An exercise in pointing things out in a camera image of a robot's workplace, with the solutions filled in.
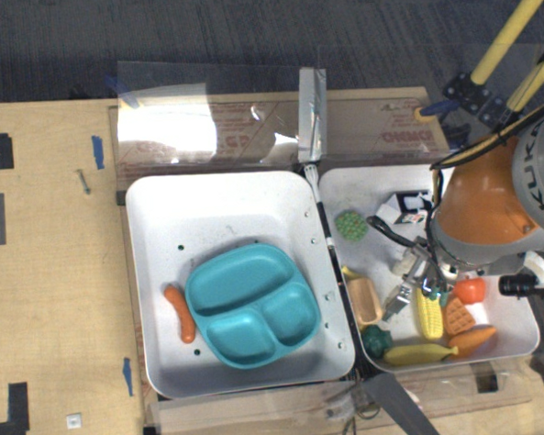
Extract blue divided plate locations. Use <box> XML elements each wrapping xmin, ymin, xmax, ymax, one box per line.
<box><xmin>181</xmin><ymin>239</ymin><xmax>326</xmax><ymax>374</ymax></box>

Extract grey screw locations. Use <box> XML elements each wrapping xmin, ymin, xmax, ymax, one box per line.
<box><xmin>75</xmin><ymin>168</ymin><xmax>93</xmax><ymax>196</ymax></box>

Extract yellow banana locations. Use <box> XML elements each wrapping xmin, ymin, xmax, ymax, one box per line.
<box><xmin>382</xmin><ymin>340</ymin><xmax>461</xmax><ymax>369</ymax></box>

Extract green broccoli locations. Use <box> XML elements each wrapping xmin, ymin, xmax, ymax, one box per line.
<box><xmin>360</xmin><ymin>323</ymin><xmax>395</xmax><ymax>361</ymax></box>

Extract red bell pepper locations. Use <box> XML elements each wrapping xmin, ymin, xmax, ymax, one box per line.
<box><xmin>450</xmin><ymin>275</ymin><xmax>489</xmax><ymax>307</ymax></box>

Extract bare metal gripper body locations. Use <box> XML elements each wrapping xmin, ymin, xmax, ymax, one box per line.
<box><xmin>404</xmin><ymin>235</ymin><xmax>460</xmax><ymax>299</ymax></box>

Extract white plastic tray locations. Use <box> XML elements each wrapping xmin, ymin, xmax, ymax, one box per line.
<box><xmin>123</xmin><ymin>163</ymin><xmax>359</xmax><ymax>402</ymax></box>
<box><xmin>316</xmin><ymin>156</ymin><xmax>543</xmax><ymax>377</ymax></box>

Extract tan bread slice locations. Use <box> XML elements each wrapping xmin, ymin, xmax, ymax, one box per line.
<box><xmin>347</xmin><ymin>276</ymin><xmax>384</xmax><ymax>329</ymax></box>

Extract white carton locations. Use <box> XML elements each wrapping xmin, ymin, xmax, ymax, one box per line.
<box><xmin>373</xmin><ymin>189</ymin><xmax>439</xmax><ymax>229</ymax></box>

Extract orange sausage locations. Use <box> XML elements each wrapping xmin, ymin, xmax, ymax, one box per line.
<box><xmin>162</xmin><ymin>282</ymin><xmax>199</xmax><ymax>346</ymax></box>

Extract orange carrot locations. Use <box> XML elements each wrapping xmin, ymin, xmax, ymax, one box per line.
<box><xmin>445</xmin><ymin>325</ymin><xmax>499</xmax><ymax>360</ymax></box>

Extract yellow corn cob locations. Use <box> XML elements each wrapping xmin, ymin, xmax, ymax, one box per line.
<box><xmin>416</xmin><ymin>286</ymin><xmax>446</xmax><ymax>341</ymax></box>

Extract black cylinder on white bracket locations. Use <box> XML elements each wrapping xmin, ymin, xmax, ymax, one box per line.
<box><xmin>495</xmin><ymin>250</ymin><xmax>544</xmax><ymax>300</ymax></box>

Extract green grapes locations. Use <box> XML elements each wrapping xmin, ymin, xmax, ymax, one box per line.
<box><xmin>334</xmin><ymin>209</ymin><xmax>370</xmax><ymax>244</ymax></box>

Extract orange waffle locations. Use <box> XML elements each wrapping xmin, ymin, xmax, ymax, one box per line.
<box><xmin>441</xmin><ymin>294</ymin><xmax>478</xmax><ymax>338</ymax></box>

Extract yellow and black tripod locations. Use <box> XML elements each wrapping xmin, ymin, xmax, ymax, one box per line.
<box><xmin>436</xmin><ymin>0</ymin><xmax>544</xmax><ymax>131</ymax></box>

